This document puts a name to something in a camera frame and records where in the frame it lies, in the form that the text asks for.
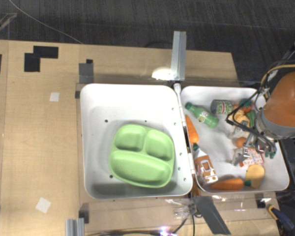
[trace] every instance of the white paper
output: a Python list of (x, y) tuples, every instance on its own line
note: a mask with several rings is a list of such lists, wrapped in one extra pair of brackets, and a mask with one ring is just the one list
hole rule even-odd
[(59, 92), (52, 92), (49, 101), (59, 101)]
[(37, 205), (36, 205), (36, 209), (43, 212), (43, 213), (47, 213), (50, 205), (51, 205), (50, 201), (48, 201), (44, 198), (40, 198)]

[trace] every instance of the green tray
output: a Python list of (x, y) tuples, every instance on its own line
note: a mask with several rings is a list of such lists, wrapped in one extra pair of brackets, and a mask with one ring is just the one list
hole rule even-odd
[(124, 182), (160, 188), (170, 181), (174, 160), (170, 136), (150, 127), (127, 124), (115, 134), (109, 167), (113, 176)]

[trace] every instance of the orange carrot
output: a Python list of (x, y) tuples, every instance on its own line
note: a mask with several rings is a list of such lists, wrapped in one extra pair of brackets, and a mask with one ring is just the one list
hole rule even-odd
[(189, 141), (192, 144), (196, 144), (199, 141), (199, 135), (189, 116), (186, 116), (186, 123), (187, 123)]
[(232, 178), (211, 184), (211, 188), (216, 190), (240, 190), (243, 186), (244, 181), (240, 178)]

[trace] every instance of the can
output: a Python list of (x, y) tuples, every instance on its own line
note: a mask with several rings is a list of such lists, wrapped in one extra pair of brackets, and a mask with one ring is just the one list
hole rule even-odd
[(233, 110), (233, 104), (229, 100), (213, 100), (211, 103), (212, 114), (228, 115)]

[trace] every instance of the wooden surface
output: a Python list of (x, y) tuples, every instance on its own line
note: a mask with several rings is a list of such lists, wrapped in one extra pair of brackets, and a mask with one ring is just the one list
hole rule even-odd
[[(41, 59), (40, 73), (26, 73), (24, 53), (32, 53), (33, 45), (58, 46), (59, 58)], [(78, 64), (92, 59), (95, 81), (149, 83), (153, 69), (170, 65), (171, 50), (0, 41), (0, 54), (5, 57), (0, 75), (0, 119), (5, 118), (0, 124), (0, 236), (64, 235), (65, 220), (76, 219), (80, 208), (74, 98)], [(187, 51), (186, 77), (237, 78), (231, 54), (194, 51)], [(50, 102), (52, 92), (60, 93), (59, 102)], [(41, 197), (51, 202), (47, 213), (35, 209)], [(229, 216), (227, 210), (222, 216)], [(240, 221), (239, 215), (239, 221), (230, 219), (227, 225), (234, 235), (278, 234), (264, 209), (251, 218)], [(200, 220), (196, 230), (211, 235)], [(181, 229), (181, 235), (191, 232), (190, 225)]]

